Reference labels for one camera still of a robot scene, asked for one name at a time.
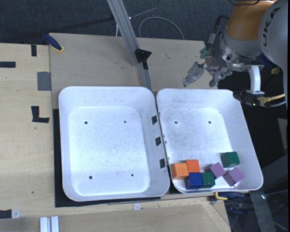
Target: blue block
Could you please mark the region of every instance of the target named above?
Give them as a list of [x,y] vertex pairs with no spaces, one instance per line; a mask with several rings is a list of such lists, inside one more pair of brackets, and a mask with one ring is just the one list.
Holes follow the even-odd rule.
[[199,189],[203,186],[201,173],[189,173],[185,178],[186,189]]

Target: blue clamp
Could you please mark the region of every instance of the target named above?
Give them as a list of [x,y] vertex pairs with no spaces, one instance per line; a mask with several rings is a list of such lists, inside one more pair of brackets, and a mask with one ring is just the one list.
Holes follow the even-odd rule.
[[62,45],[60,45],[52,36],[43,33],[42,38],[51,45],[51,48],[54,51],[59,52],[59,53],[63,52],[64,47]]

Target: wooden table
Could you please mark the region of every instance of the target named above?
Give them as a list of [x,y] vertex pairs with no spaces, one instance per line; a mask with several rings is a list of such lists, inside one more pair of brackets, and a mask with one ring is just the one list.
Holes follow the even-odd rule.
[[[65,47],[57,53],[47,45],[0,43],[0,61],[16,62],[16,68],[0,67],[0,210],[18,210],[20,218],[0,220],[0,231],[18,226],[19,231],[38,231],[40,217],[59,216],[62,231],[230,231],[222,201],[212,205],[207,196],[165,194],[158,201],[97,204],[55,208],[54,136],[52,111],[63,87],[75,82],[67,77],[92,82],[96,86],[140,86],[138,70],[131,65],[120,37],[52,34]],[[203,42],[138,39],[140,47],[152,51],[148,59],[153,92],[162,88],[183,88],[182,78],[198,59]],[[62,61],[67,64],[58,67]],[[86,83],[86,63],[95,75]],[[60,78],[60,69],[66,74]],[[37,73],[51,73],[52,91],[38,90]],[[209,88],[205,73],[189,88]],[[32,106],[48,123],[32,121]]]

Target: purple block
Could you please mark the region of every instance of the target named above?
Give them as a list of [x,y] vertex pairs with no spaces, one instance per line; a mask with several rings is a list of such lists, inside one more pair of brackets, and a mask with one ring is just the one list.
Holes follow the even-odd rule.
[[223,169],[222,165],[219,162],[210,166],[208,172],[212,172],[215,176],[215,179],[217,179],[220,176],[223,176],[226,173],[226,171]]
[[226,173],[223,178],[226,180],[226,182],[229,184],[229,186],[234,186],[236,183],[238,183],[241,179],[244,178],[244,175],[242,172],[238,169],[238,167],[233,168],[228,173]]

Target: green block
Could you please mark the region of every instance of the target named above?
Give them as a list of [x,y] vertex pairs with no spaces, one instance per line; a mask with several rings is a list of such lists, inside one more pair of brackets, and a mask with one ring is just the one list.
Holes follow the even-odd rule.
[[201,173],[202,181],[203,181],[203,186],[202,188],[211,188],[214,186],[215,183],[215,176],[212,172],[204,172]]
[[226,152],[221,156],[222,166],[224,168],[233,168],[240,163],[237,152]]

